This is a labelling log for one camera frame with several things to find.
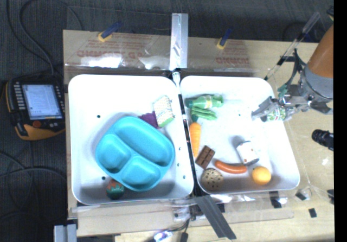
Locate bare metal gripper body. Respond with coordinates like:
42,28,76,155
278,84,317,113

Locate green and white can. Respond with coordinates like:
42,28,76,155
261,106,290,123

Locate white plastic tray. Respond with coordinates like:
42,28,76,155
67,73,195,206
179,75,301,196

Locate white can with red dots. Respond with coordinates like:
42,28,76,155
235,140,260,167

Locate brown cardboard board red print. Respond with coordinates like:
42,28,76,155
62,29,335,237

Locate green bottle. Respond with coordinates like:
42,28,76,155
184,94,225,110

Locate green leafy toy vegetable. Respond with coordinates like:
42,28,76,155
190,106,219,122

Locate orange fruit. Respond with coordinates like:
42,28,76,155
252,165,272,186

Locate orange sausage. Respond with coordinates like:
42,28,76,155
214,159,248,175

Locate orange carrot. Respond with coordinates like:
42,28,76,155
188,120,202,158

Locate brown chocolate bar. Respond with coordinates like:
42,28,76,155
195,145,216,170

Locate brown chocolate chip biscuit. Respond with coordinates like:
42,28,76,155
201,167,224,192

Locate purple grapes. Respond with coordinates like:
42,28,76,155
138,111,160,129

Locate blue divided plate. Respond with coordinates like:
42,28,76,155
94,116,176,193

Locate green and orange ball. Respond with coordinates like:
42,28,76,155
105,179,126,201

